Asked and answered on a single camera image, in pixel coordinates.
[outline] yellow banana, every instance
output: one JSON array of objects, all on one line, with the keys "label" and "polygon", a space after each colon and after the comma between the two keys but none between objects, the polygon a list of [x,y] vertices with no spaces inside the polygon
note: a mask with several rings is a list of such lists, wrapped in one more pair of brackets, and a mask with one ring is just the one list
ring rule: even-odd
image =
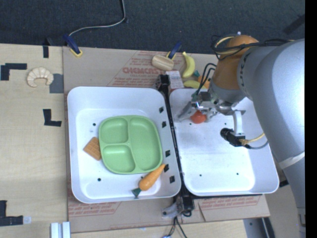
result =
[{"label": "yellow banana", "polygon": [[198,89],[200,86],[200,83],[195,81],[195,80],[187,80],[183,84],[185,87],[191,87],[191,88],[195,88],[195,89]]},{"label": "yellow banana", "polygon": [[186,60],[186,68],[183,72],[182,77],[188,78],[191,75],[193,75],[193,73],[195,71],[195,60],[192,57],[188,56],[185,51],[183,52],[183,56]]}]

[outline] divided green plate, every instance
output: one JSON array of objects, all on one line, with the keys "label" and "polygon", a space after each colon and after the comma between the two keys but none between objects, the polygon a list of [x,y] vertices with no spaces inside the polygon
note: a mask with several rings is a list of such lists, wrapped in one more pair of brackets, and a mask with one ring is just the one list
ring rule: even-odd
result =
[{"label": "divided green plate", "polygon": [[107,118],[99,126],[104,165],[117,174],[139,174],[162,163],[162,147],[155,124],[143,116]]}]

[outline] yellow cable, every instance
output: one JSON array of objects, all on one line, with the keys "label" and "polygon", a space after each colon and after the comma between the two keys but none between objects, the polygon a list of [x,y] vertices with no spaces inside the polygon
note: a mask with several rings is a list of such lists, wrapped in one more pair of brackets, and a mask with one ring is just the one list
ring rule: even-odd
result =
[{"label": "yellow cable", "polygon": [[239,141],[242,143],[242,145],[246,145],[246,144],[249,144],[251,142],[257,141],[262,137],[264,137],[264,132],[260,136],[254,138],[254,139],[239,139]]}]

